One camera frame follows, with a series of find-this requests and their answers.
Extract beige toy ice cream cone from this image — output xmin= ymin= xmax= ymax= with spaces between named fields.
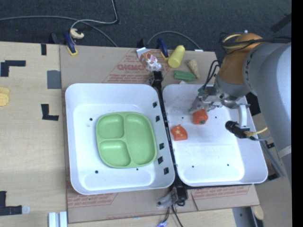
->
xmin=187 ymin=59 xmax=201 ymax=80

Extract orange toy bell pepper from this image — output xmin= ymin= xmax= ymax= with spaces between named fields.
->
xmin=192 ymin=109 xmax=209 ymax=125

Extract green divided plate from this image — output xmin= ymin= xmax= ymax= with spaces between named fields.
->
xmin=95 ymin=111 xmax=158 ymax=169

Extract green toy beans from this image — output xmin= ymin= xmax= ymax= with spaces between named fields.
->
xmin=173 ymin=70 xmax=197 ymax=82

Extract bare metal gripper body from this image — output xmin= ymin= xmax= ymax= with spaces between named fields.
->
xmin=197 ymin=86 xmax=250 ymax=110

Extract black block with thin wires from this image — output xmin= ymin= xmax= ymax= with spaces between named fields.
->
xmin=174 ymin=185 xmax=189 ymax=204
xmin=150 ymin=70 xmax=164 ymax=87

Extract beige oval toy bread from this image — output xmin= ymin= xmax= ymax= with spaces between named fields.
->
xmin=251 ymin=205 xmax=265 ymax=221

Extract yellow bottle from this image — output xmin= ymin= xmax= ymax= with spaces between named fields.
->
xmin=167 ymin=44 xmax=186 ymax=69

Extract orange packet with yellow star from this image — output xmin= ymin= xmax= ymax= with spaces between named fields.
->
xmin=170 ymin=124 xmax=188 ymax=142

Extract orange and white carton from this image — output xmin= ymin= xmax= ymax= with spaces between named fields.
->
xmin=136 ymin=47 xmax=162 ymax=72

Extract black cylinder on white bracket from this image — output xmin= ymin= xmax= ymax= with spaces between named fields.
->
xmin=224 ymin=104 xmax=252 ymax=140

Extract thin black and white rod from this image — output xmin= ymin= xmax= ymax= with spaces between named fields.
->
xmin=155 ymin=84 xmax=183 ymax=209

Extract beige curved toy pastry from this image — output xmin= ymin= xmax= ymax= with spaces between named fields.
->
xmin=69 ymin=27 xmax=85 ymax=40

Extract white plastic tray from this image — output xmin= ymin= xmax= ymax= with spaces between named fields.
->
xmin=162 ymin=83 xmax=269 ymax=187
xmin=64 ymin=82 xmax=176 ymax=196

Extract brown cardboard board, red print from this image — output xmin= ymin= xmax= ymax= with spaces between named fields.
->
xmin=59 ymin=45 xmax=261 ymax=224

